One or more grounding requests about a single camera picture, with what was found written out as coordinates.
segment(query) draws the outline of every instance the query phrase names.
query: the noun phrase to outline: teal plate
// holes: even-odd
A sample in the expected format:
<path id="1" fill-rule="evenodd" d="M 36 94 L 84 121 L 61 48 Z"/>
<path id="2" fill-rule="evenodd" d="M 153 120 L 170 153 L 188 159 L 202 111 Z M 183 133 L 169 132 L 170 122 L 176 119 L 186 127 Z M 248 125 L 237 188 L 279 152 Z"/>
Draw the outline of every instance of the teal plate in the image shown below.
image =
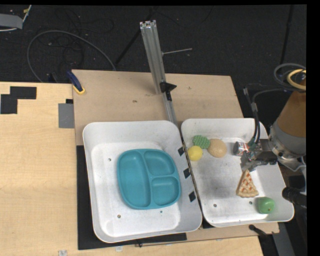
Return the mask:
<path id="1" fill-rule="evenodd" d="M 123 200 L 134 209 L 168 207 L 181 195 L 175 162 L 162 150 L 125 151 L 117 161 L 117 179 Z"/>

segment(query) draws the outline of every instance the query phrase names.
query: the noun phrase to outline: blue and yellow object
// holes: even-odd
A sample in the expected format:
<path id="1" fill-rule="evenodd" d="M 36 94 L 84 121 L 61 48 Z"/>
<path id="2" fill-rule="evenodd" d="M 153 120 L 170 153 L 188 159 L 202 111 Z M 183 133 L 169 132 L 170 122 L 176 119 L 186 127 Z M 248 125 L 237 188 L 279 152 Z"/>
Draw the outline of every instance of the blue and yellow object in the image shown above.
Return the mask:
<path id="1" fill-rule="evenodd" d="M 74 73 L 71 71 L 66 72 L 66 76 L 69 78 L 71 83 L 73 84 L 73 89 L 79 94 L 83 94 L 86 90 L 82 87 L 81 83 L 79 82 L 78 78 L 75 76 Z"/>

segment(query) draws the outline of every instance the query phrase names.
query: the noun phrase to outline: black clamp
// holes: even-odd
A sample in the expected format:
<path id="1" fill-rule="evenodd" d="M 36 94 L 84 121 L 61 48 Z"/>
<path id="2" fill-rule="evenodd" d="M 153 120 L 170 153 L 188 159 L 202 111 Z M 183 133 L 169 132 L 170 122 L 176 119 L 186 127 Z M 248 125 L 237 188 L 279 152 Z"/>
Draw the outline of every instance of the black clamp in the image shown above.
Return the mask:
<path id="1" fill-rule="evenodd" d="M 168 82 L 161 82 L 160 83 L 160 89 L 161 89 L 161 92 L 164 93 L 165 92 L 165 95 L 166 95 L 166 99 L 168 101 L 171 101 L 172 102 L 172 98 L 171 98 L 171 94 L 170 92 L 176 88 L 177 86 L 174 85 L 174 84 L 171 84 L 171 83 L 168 83 Z"/>

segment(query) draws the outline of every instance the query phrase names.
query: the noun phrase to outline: lemon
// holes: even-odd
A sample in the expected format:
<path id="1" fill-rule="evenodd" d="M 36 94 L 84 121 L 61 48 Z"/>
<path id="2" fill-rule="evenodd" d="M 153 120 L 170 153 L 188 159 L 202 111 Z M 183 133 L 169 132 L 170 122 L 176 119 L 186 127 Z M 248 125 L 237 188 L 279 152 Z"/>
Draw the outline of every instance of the lemon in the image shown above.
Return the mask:
<path id="1" fill-rule="evenodd" d="M 203 151 L 202 148 L 199 146 L 192 146 L 188 148 L 188 156 L 190 161 L 198 161 L 200 158 L 202 158 Z"/>

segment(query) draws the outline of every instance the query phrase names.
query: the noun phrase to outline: toy pizza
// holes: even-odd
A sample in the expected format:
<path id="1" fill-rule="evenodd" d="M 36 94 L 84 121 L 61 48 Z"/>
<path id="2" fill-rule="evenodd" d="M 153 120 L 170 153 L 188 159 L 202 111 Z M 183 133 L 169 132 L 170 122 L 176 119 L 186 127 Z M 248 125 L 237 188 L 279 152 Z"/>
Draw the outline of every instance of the toy pizza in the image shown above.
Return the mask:
<path id="1" fill-rule="evenodd" d="M 235 193 L 242 198 L 254 198 L 255 196 L 259 195 L 249 170 L 245 170 L 242 173 L 238 188 Z"/>

